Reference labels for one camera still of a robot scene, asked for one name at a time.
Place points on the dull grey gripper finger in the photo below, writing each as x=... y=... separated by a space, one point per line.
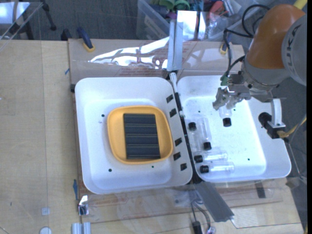
x=220 y=99
x=232 y=101

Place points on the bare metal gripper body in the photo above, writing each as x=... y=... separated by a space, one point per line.
x=240 y=85

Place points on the white plastic tray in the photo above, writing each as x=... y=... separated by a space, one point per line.
x=97 y=135
x=243 y=140

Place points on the clear plastic bottle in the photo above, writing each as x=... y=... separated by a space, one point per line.
x=192 y=126
x=204 y=169
x=227 y=122
x=198 y=159
x=207 y=145

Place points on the clear plastic storage bin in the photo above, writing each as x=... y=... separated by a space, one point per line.
x=148 y=21

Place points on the yellow plate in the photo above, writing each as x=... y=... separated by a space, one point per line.
x=114 y=135

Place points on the black cylinder on white bracket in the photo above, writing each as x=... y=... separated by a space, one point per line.
x=270 y=127

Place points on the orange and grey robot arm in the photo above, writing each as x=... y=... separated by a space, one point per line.
x=270 y=40

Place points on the black ribbed rectangular block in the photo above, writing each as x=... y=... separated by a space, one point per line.
x=141 y=136

